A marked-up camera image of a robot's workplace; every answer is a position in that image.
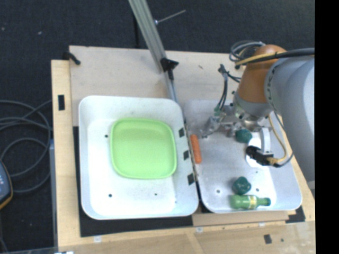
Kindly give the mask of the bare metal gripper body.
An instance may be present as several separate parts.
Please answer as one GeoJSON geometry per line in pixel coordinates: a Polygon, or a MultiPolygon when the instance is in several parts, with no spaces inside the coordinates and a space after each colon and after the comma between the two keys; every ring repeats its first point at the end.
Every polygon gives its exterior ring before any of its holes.
{"type": "Polygon", "coordinates": [[[226,134],[225,126],[237,126],[239,130],[247,129],[250,132],[256,131],[261,127],[263,117],[250,115],[243,109],[234,106],[224,106],[221,110],[215,111],[214,116],[218,120],[218,130],[226,134]]]}

